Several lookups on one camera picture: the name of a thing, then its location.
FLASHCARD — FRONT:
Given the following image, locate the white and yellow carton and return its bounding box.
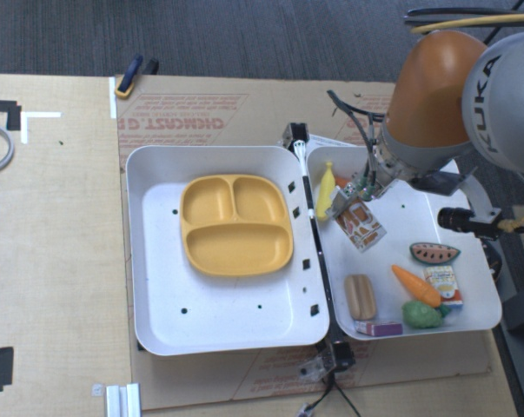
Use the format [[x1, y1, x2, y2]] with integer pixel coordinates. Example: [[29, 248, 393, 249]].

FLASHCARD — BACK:
[[423, 265, 465, 308]]

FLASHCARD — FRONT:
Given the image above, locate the brown cardboard board red print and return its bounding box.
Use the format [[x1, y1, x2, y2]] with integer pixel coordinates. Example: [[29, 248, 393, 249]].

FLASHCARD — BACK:
[[115, 74, 494, 412]]

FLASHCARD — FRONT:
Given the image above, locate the white and orange carton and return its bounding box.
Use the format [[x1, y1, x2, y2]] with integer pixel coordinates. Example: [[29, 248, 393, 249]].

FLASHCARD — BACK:
[[333, 197, 388, 254]]

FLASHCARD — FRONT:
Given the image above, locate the yellow divided plate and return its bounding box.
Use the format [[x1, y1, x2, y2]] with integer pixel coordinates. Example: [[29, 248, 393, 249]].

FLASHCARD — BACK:
[[179, 174, 295, 277]]

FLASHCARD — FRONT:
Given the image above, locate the orange carrot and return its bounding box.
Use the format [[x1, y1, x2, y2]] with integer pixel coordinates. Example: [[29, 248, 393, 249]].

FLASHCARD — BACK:
[[390, 264, 453, 319]]

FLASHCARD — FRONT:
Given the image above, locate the green broccoli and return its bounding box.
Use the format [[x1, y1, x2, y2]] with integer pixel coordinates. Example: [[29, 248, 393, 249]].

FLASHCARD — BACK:
[[401, 300, 445, 330]]

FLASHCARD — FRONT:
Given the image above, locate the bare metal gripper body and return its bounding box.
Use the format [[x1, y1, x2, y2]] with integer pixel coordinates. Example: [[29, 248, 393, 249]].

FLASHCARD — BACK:
[[345, 140, 420, 202]]

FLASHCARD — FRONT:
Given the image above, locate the black cylinder on white bracket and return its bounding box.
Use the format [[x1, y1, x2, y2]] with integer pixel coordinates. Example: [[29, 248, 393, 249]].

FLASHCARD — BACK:
[[437, 172, 506, 241]]

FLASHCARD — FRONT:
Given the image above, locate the pink and purple box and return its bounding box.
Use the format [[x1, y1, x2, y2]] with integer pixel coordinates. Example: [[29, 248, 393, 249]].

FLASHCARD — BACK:
[[354, 319, 404, 337]]

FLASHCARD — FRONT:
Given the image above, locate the black block with thin wires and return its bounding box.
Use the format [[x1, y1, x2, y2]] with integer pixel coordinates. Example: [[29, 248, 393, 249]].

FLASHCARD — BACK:
[[282, 122, 310, 148], [299, 340, 357, 381]]

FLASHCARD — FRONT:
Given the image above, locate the yellow banana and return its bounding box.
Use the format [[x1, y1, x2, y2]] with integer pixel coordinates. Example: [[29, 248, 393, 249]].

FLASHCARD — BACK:
[[315, 160, 337, 222]]

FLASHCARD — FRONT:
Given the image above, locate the watermelon slice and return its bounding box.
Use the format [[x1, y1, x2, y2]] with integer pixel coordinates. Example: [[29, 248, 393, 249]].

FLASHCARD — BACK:
[[408, 242, 461, 266]]

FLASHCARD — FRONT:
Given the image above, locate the white plastic tray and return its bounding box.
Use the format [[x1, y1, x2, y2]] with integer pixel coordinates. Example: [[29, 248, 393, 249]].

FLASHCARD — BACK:
[[305, 145, 504, 341], [125, 144, 331, 357]]

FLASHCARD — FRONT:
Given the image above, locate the tan bread bun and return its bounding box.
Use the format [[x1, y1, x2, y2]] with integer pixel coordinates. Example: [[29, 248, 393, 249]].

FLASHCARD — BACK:
[[343, 274, 378, 321]]

